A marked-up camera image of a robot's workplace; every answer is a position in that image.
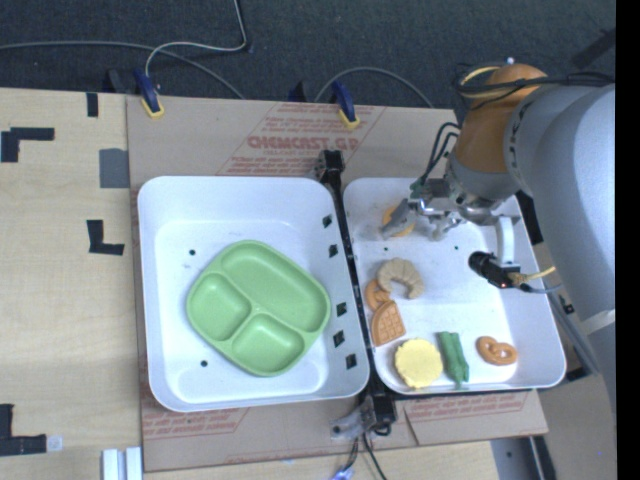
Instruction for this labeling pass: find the black cylinder on white bracket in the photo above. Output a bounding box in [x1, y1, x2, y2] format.
[467, 216, 522, 289]

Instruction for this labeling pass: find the green divided plate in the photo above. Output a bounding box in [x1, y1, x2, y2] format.
[185, 239, 333, 378]

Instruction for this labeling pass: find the orange round biscuit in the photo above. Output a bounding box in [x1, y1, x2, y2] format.
[382, 205, 416, 238]

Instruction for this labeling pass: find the orange waffle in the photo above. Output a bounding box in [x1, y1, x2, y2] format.
[370, 300, 407, 348]

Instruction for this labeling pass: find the green bean pod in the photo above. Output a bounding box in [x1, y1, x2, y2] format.
[438, 331, 471, 388]

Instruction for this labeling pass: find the orange pretzel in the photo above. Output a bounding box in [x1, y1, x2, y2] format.
[363, 278, 392, 312]
[475, 335, 518, 367]

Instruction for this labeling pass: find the yellow round biscuit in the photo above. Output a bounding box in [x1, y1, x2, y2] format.
[393, 337, 445, 390]

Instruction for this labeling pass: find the white plastic tray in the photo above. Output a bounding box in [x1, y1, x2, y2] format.
[136, 175, 371, 413]
[342, 176, 568, 396]

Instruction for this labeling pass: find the black block with thin wires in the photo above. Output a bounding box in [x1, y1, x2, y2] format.
[314, 149, 346, 185]
[329, 392, 399, 442]

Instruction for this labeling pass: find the brown cardboard board red print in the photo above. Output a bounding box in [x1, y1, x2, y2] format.
[124, 94, 550, 473]

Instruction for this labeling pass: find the thin black rod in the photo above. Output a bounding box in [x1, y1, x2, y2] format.
[331, 177, 377, 399]

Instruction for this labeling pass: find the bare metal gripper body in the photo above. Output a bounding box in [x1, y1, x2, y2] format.
[408, 177, 507, 226]

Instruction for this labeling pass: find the beige croissant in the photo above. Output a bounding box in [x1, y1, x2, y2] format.
[375, 257, 426, 300]

